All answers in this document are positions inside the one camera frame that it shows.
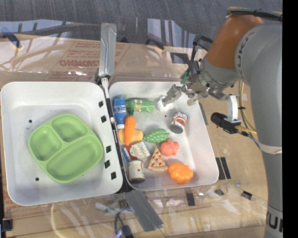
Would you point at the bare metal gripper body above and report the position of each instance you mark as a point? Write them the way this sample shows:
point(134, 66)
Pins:
point(201, 84)

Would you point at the yellow bread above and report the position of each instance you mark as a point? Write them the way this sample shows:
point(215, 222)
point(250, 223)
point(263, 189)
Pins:
point(138, 135)

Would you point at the green bottle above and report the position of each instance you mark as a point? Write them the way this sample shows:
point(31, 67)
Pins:
point(141, 105)

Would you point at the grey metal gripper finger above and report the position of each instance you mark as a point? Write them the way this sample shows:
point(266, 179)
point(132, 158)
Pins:
point(193, 100)
point(173, 94)

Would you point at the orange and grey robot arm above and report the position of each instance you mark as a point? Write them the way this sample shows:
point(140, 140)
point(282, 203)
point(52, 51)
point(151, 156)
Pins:
point(263, 66)

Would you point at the pizza slice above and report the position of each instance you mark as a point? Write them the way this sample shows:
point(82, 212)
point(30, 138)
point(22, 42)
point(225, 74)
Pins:
point(157, 161)

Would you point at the red and white can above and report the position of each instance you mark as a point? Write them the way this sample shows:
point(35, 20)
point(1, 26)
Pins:
point(180, 120)

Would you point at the pink doughnut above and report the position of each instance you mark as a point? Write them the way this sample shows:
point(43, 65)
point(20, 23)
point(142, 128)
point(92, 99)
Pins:
point(169, 147)

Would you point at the brown cardboard board red print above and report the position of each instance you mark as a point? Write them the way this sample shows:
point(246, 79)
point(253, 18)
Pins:
point(52, 61)

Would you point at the black cylinder on white bracket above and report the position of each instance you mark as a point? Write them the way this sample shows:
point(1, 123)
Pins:
point(223, 121)

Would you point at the blue bottle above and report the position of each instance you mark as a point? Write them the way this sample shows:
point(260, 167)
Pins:
point(119, 110)

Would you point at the green divided plate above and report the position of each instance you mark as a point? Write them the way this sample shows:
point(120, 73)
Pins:
point(72, 157)

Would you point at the small white object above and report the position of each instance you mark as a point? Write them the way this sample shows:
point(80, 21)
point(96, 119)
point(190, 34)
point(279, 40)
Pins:
point(161, 106)

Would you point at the white can with orange print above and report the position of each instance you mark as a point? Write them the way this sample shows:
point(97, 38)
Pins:
point(136, 171)

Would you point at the white plastic tray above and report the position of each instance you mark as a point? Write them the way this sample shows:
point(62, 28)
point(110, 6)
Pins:
point(20, 108)
point(198, 157)

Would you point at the white and blue carton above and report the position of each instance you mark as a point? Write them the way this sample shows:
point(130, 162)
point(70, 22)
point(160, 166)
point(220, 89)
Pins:
point(137, 151)

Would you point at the green grapes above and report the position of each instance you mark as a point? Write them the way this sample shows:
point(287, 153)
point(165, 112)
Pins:
point(156, 136)

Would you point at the orange carrot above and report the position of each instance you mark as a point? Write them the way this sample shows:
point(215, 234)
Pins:
point(129, 128)

